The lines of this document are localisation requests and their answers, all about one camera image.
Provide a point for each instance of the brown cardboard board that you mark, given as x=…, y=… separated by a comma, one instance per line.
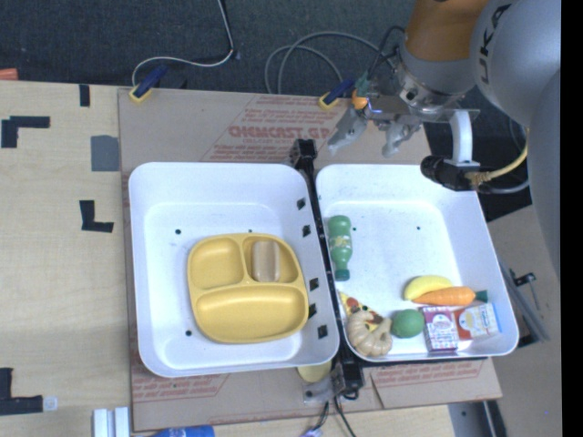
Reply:
x=205, y=125

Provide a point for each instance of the black cylinder on white bracket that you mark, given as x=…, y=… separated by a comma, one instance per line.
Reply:
x=451, y=166

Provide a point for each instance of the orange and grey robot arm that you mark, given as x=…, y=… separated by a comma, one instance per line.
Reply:
x=510, y=48

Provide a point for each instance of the pink and red carton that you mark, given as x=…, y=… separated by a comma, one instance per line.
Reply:
x=439, y=328

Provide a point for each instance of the yellow round object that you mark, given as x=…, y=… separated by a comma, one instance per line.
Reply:
x=313, y=371

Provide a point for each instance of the blue bottle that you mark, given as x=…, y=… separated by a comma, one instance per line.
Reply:
x=182, y=431

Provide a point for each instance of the orange carrot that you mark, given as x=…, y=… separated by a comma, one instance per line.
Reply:
x=446, y=296

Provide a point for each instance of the yellow banana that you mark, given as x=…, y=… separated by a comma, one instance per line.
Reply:
x=423, y=284

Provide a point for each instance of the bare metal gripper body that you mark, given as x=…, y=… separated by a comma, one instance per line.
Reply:
x=401, y=103

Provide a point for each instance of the green plastic bottle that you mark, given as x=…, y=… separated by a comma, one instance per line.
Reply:
x=340, y=244

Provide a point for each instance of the yellow divided plate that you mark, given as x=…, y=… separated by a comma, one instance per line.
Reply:
x=246, y=289

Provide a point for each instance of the beige croissant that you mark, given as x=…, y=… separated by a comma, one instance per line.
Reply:
x=369, y=335

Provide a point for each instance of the pizza slice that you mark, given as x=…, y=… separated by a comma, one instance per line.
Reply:
x=353, y=303

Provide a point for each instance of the orange and white carton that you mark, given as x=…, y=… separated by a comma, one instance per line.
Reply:
x=478, y=320

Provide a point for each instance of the tan bread loaf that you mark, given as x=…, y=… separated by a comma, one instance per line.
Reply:
x=266, y=261

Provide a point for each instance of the white plastic tray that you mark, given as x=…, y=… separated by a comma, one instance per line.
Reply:
x=401, y=207
x=164, y=207

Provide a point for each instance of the green lime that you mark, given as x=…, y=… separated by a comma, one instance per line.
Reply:
x=407, y=323

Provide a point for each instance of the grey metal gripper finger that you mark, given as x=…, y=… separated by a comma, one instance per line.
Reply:
x=345, y=131
x=397, y=138

